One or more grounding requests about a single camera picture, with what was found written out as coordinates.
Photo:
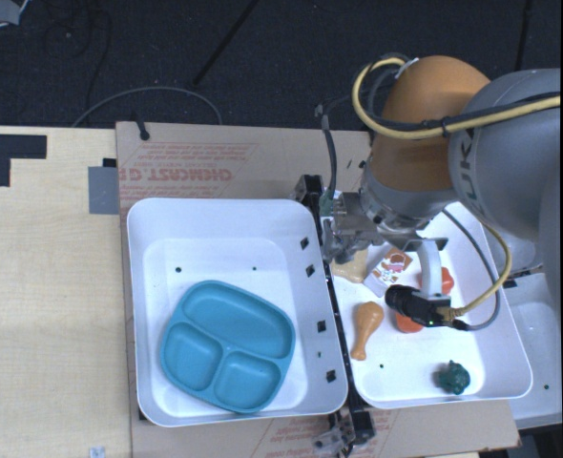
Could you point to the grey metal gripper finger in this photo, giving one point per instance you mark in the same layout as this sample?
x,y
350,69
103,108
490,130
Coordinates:
x,y
330,241
347,256

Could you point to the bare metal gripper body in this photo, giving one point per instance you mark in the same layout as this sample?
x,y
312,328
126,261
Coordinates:
x,y
358,222

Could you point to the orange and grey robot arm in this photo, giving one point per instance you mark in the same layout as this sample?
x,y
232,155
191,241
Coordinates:
x,y
420,112

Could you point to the beige toy bread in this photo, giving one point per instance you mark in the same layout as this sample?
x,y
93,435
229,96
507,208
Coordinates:
x,y
353,270

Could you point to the white carton with red print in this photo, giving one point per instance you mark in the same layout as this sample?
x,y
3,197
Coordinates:
x,y
389,267

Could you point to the tan toy chicken drumstick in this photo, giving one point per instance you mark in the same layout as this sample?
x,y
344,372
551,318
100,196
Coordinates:
x,y
367,322

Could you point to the white plastic tray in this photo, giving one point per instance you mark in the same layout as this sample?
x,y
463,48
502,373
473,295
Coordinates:
x,y
405,375
224,236

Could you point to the brown cardboard board red print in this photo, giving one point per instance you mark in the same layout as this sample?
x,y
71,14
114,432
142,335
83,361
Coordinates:
x,y
205,170

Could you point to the blue divided plate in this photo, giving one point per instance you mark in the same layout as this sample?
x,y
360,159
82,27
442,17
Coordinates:
x,y
224,341

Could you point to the green toy broccoli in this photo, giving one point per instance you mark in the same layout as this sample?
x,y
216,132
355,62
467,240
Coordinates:
x,y
453,378

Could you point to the black cylinder on white bracket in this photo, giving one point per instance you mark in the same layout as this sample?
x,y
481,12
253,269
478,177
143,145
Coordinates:
x,y
412,303

